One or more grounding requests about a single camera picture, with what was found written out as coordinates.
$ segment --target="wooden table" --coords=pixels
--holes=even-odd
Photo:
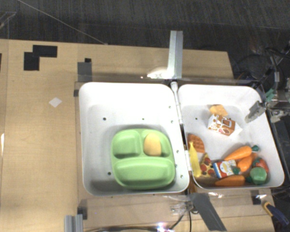
[[[34,44],[58,46],[58,57],[40,58],[40,71],[24,71],[24,52],[32,52]],[[3,166],[0,157],[0,232],[63,232],[64,217],[76,215],[82,193],[73,97],[77,63],[91,58],[93,74],[146,76],[167,66],[168,49],[0,40],[0,53],[0,137],[5,132]],[[183,75],[233,77],[227,53],[193,50],[183,52]],[[53,98],[62,101],[56,108],[49,104]],[[261,194],[273,203],[269,189]],[[248,191],[211,197],[228,231],[274,231],[271,218],[260,205],[252,205]],[[170,214],[170,201],[163,201],[163,196],[139,197],[136,203],[130,200],[130,208],[124,205],[128,199],[119,198],[115,204],[110,199],[90,197],[97,216],[84,221],[86,228],[97,223],[147,223],[144,218],[158,215],[165,219],[161,221],[178,218]],[[200,215],[192,219],[195,230],[207,231]],[[185,216],[176,231],[188,230]]]

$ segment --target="white bin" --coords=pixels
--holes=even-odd
[[[245,123],[249,108],[260,101],[255,90],[237,86],[183,85],[178,96],[185,134],[190,132],[200,136],[212,160],[221,159],[242,145],[260,147],[258,154],[266,160],[270,170],[269,181],[261,186],[238,188],[270,188],[283,183],[284,172],[266,115]],[[174,94],[170,88],[162,84],[86,83],[79,91],[79,103],[83,182],[90,194],[170,193],[188,187],[189,162],[186,161]],[[208,108],[213,104],[225,106],[230,117],[243,128],[239,135],[227,137],[207,129]],[[174,181],[165,188],[153,191],[125,189],[112,174],[110,148],[114,135],[121,130],[137,128],[159,130],[170,139],[176,174]]]

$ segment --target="toy carrot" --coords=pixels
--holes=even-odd
[[[215,182],[218,187],[239,187],[245,183],[245,177],[242,175],[231,175]]]
[[[237,149],[236,151],[232,152],[229,154],[224,160],[237,160],[241,159],[247,156],[250,156],[252,151],[258,151],[259,147],[258,146],[253,146],[250,148],[249,146],[243,146]]]
[[[256,153],[252,153],[247,157],[244,157],[243,159],[241,159],[238,164],[237,167],[242,171],[245,172],[246,170],[248,170],[250,168],[250,166],[252,165],[253,160],[256,157]]]

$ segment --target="green divided plate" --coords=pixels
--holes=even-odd
[[[160,139],[161,156],[144,153],[144,139],[149,133]],[[127,189],[148,190],[165,187],[175,177],[171,143],[158,130],[130,129],[118,132],[112,140],[112,167],[117,183]]]

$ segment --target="toy pizza slice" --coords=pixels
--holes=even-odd
[[[208,157],[208,154],[205,153],[203,156],[203,159],[200,164],[200,168],[202,171],[202,177],[207,177],[207,178],[216,178],[216,174],[213,168],[212,161]]]
[[[199,153],[205,153],[204,143],[201,138],[191,133],[188,134],[188,148],[190,148],[190,142],[193,143],[193,147]]]

